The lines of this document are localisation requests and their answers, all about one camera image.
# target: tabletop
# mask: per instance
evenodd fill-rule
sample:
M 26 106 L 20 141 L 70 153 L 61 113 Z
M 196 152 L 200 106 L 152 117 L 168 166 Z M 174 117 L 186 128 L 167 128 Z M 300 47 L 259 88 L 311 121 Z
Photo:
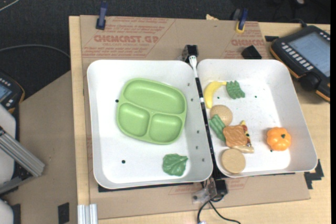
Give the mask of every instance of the tabletop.
M 330 25 L 316 25 L 330 31 Z M 259 23 L 262 35 L 285 36 L 299 30 L 300 24 Z M 76 150 L 77 198 L 79 205 L 90 204 L 87 145 L 85 129 L 85 105 L 83 99 L 83 73 L 81 55 L 80 17 L 69 17 L 72 96 L 74 107 L 74 130 Z M 277 202 L 261 205 L 218 208 L 224 217 L 240 223 L 331 223 L 331 164 L 330 164 L 330 103 L 316 94 L 305 92 L 293 82 L 301 109 L 306 120 L 324 177 L 313 183 L 309 190 L 310 199 Z M 102 224 L 112 223 L 197 223 L 196 211 L 168 214 L 112 218 L 99 220 Z M 202 210 L 201 220 L 206 223 L 226 223 L 214 210 Z

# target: orange toy vegetable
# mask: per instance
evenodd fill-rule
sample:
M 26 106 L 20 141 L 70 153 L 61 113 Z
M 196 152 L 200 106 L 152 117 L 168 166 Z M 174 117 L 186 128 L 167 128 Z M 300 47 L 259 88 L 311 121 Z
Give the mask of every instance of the orange toy vegetable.
M 291 135 L 285 128 L 273 127 L 267 132 L 267 144 L 274 151 L 284 151 L 291 144 Z

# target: banana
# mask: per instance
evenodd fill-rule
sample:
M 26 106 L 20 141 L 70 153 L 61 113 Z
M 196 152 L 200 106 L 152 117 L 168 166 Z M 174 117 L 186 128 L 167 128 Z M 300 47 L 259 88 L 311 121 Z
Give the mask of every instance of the banana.
M 222 85 L 226 85 L 226 81 L 213 81 L 210 82 L 204 89 L 204 103 L 205 106 L 210 109 L 212 108 L 212 98 L 215 93 Z

